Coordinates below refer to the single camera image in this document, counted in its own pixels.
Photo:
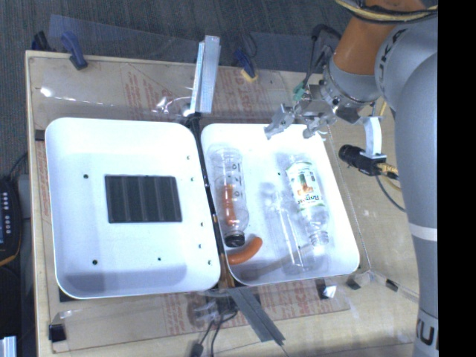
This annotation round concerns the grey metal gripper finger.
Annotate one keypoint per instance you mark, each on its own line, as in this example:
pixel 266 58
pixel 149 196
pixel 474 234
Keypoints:
pixel 316 126
pixel 280 121

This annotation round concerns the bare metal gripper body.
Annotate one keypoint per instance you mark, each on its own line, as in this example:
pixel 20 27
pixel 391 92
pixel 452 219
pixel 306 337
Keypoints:
pixel 316 108

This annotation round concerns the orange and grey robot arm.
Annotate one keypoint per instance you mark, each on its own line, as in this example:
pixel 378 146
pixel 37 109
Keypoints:
pixel 416 125

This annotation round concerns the white plastic tray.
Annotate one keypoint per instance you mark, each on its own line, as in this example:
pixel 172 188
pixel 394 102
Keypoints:
pixel 267 154
pixel 122 259

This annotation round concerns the clear bottle with green label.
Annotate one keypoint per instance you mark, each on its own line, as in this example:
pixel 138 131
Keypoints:
pixel 306 192

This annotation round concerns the clear bottle with black cap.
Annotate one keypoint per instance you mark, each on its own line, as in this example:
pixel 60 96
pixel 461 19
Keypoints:
pixel 228 184

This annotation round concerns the orange toy sausage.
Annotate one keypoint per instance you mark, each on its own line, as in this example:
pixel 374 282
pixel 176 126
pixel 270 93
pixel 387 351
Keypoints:
pixel 247 253

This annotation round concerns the black ribbed rectangular panel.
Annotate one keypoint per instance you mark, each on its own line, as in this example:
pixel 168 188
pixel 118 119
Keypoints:
pixel 143 199

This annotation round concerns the brown cardboard board red print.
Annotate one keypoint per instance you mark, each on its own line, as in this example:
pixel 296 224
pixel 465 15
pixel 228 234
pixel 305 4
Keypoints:
pixel 122 318

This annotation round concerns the black cylinder on white bracket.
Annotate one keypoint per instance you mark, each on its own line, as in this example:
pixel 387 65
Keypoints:
pixel 362 160

